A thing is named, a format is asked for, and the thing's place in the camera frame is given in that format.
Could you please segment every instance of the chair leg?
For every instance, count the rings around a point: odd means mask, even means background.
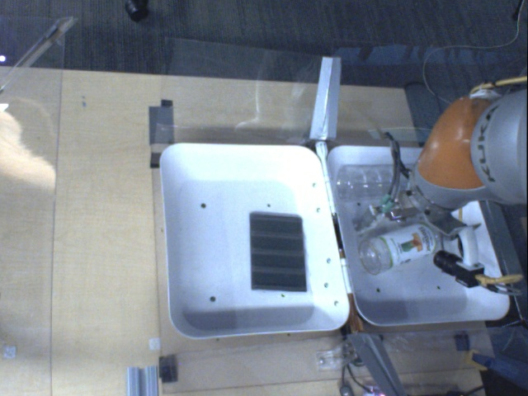
[[[128,0],[125,10],[132,21],[139,22],[149,14],[149,0]]]

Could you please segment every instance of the wooden surface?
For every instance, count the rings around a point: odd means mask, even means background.
[[[249,81],[162,80],[150,75],[64,72],[53,263],[42,266],[35,258],[26,257],[23,243],[31,240],[19,233],[12,235],[16,255],[12,265],[3,258],[0,266],[27,274],[26,281],[18,285],[14,281],[8,287],[2,284],[0,306],[3,312],[12,313],[3,315],[2,323],[17,324],[21,349],[31,347],[35,330],[37,335],[41,330],[44,336],[39,350],[34,348],[38,353],[21,351],[18,364],[13,362],[8,367],[4,365],[9,360],[2,361],[0,394],[122,396],[126,394],[127,367],[157,363],[161,351],[150,345],[156,342],[152,339],[161,336],[158,306],[161,303],[163,307],[164,302],[158,297],[148,107],[158,106],[161,98],[173,99],[182,125],[203,126],[210,122],[227,130],[237,125],[251,129],[255,122],[247,122],[257,119],[257,128],[281,128],[289,121],[283,132],[290,131],[292,125],[297,130],[304,117],[284,111],[277,101],[297,101],[290,105],[308,110],[309,98],[292,100],[295,88],[289,84],[265,86],[267,91],[276,89],[278,97],[258,102],[256,84]],[[305,90],[306,96],[312,91]],[[363,134],[361,130],[371,127],[411,124],[402,90],[344,87],[342,101],[340,127],[345,133]],[[42,223],[49,232],[52,220],[37,216],[31,221],[34,227]],[[40,278],[45,288],[28,287],[32,276]],[[52,293],[46,287],[51,280]],[[8,299],[5,289],[12,289],[18,296]],[[38,317],[31,314],[37,305]],[[25,317],[13,319],[17,310]],[[204,349],[194,345],[184,342],[182,347],[190,353],[195,348]],[[222,366],[221,357],[217,366]],[[403,376],[405,382],[425,380],[433,387],[448,382],[470,389],[479,383],[476,370],[426,372],[419,376],[410,373]],[[265,384],[258,380],[256,384]],[[219,384],[227,385],[229,377]],[[426,389],[417,391],[425,393]],[[331,378],[191,394],[334,395],[338,394],[338,383]]]

